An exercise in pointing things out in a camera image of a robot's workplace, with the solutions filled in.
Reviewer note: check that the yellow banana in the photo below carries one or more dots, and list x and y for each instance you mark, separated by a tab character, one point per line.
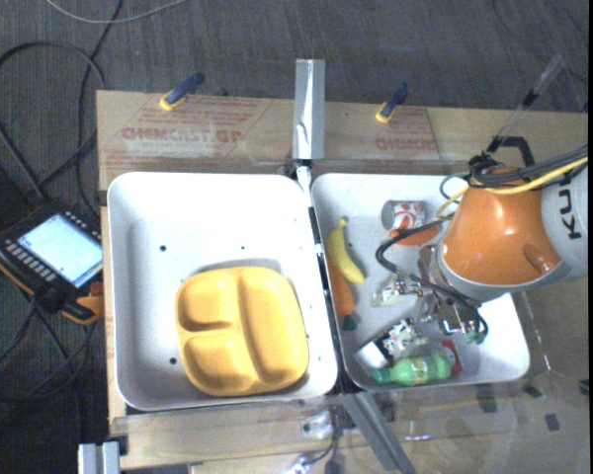
341	255

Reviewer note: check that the white plastic tray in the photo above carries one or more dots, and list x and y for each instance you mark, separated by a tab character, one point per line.
143	215
499	353

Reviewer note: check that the clear plastic packet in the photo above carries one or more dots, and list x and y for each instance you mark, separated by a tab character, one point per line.
390	294

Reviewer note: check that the white and orange can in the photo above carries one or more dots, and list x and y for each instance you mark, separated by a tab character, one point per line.
405	214

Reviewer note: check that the orange sausage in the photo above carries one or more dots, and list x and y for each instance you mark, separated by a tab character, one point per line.
417	237

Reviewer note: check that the orange carrot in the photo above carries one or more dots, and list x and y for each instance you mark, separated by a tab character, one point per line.
345	296

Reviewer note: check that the yellow divided plate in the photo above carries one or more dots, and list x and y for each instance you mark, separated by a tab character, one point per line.
257	324

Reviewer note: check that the white and black bottle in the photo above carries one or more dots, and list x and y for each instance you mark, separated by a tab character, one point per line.
383	349

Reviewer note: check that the green plastic bottle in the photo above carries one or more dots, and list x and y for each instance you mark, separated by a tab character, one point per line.
417	369

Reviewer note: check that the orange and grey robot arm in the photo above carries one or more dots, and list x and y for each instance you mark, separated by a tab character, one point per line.
499	230

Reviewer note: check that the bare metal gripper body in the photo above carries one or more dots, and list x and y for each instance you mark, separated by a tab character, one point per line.
457	319

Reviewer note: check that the red packet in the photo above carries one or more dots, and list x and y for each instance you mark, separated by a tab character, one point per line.
453	356

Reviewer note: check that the brown cardboard board, red print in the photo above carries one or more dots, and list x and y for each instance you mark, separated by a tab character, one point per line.
188	136

